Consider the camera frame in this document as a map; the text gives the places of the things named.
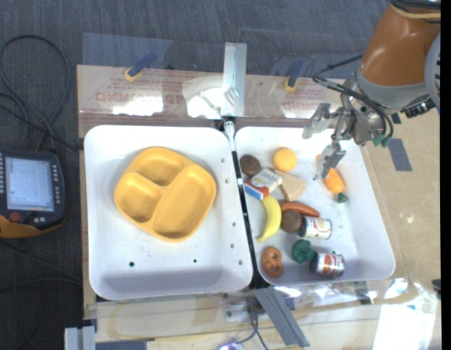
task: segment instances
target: white tray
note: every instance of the white tray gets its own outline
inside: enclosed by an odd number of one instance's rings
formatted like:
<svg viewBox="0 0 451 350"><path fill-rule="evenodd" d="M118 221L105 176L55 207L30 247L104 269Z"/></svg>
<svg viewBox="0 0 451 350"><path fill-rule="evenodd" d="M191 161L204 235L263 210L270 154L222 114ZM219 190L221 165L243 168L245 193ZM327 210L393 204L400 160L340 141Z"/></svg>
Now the white tray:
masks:
<svg viewBox="0 0 451 350"><path fill-rule="evenodd" d="M272 158L278 148L293 149L298 157L297 167L290 171L304 179L307 186L298 201L312 206L321 217L332 221L332 235L328 240L310 240L314 250L340 253L345 258L345 272L339 278L310 272L308 263L298 264L291 257L291 246L298 235L279 230L274 236L259 243L266 221L262 203L246 195L246 204L254 238L254 248L260 273L273 285L291 286L327 281L367 281L386 279L395 268L391 244L385 230L374 192L359 147L352 141L343 141L346 156L337 166L345 183L348 202L338 203L322 180L314 181L317 155L330 144L333 130L302 139L302 128L241 128L235 135L238 157L250 154L258 158L263 168L273 168ZM283 201L280 188L272 192ZM266 246L275 246L282 253L283 275L273 279L261 270L260 255Z"/></svg>
<svg viewBox="0 0 451 350"><path fill-rule="evenodd" d="M162 241L115 207L120 176L139 152L173 149L209 171L217 184L207 217L187 240ZM252 264L232 155L212 128L102 125L85 137L89 278L107 300L214 292L248 286Z"/></svg>

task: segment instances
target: orange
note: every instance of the orange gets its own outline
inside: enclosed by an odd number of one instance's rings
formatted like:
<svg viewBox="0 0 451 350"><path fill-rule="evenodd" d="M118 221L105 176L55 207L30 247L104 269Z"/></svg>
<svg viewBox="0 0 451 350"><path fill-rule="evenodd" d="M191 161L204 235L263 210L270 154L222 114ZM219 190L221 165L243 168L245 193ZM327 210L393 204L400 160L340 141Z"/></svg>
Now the orange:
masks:
<svg viewBox="0 0 451 350"><path fill-rule="evenodd" d="M280 148L274 154L274 166L276 169L289 172L297 166L297 155L289 148Z"/></svg>

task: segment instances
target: small box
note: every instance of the small box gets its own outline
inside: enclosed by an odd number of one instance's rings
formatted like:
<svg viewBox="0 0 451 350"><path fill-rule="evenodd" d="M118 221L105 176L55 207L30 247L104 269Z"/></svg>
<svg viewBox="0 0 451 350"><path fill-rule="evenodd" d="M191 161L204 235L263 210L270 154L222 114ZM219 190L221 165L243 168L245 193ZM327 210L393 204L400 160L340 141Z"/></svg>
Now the small box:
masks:
<svg viewBox="0 0 451 350"><path fill-rule="evenodd" d="M259 173L248 179L245 183L245 192L262 200L275 188L282 184L282 176L268 168L263 168Z"/></svg>

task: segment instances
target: screen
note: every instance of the screen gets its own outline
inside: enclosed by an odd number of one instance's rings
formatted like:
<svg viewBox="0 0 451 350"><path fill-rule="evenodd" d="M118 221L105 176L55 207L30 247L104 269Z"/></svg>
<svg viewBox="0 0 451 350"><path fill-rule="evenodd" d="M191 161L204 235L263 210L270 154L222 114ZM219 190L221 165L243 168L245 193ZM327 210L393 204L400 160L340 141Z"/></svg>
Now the screen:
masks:
<svg viewBox="0 0 451 350"><path fill-rule="evenodd" d="M54 211L50 162L6 157L7 208Z"/></svg>

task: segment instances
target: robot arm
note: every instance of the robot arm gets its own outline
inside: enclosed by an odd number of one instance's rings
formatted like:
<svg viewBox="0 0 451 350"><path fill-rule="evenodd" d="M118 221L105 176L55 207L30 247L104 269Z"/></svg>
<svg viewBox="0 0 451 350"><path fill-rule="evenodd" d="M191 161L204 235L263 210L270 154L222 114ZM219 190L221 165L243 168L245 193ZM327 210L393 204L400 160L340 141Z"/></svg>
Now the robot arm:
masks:
<svg viewBox="0 0 451 350"><path fill-rule="evenodd" d="M328 66L313 76L319 85L341 94L342 106L330 113L321 104L303 131L308 139L335 121L332 143L321 154L314 179L325 178L345 155L340 142L358 145L373 141L388 146L393 135L390 115L407 117L440 107L440 1L389 0L365 53ZM351 61L359 61L343 85L321 74Z"/></svg>

